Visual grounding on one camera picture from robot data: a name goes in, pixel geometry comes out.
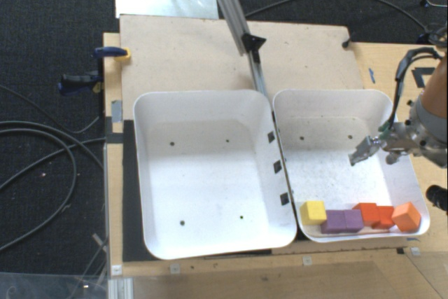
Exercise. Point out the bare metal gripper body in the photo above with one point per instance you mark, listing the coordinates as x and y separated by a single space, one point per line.
413 143

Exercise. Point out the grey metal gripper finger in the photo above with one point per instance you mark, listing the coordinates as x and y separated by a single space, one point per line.
360 147
365 154

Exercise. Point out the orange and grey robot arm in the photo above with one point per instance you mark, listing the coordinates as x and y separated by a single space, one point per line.
437 94

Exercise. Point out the white plastic tray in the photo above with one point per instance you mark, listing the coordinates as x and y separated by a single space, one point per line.
329 171
206 185

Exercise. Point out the red cube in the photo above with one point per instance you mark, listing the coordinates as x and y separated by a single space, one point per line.
386 217
368 213

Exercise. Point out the purple cube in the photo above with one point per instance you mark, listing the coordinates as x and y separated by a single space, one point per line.
333 221
354 220

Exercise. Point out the orange cube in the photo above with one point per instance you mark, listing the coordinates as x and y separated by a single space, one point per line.
406 217

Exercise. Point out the thin black rod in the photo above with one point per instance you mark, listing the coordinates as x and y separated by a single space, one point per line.
283 164

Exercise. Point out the yellow cube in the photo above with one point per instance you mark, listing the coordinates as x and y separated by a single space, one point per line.
312 213

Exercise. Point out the pale wood board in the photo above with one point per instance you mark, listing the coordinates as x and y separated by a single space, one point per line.
189 56

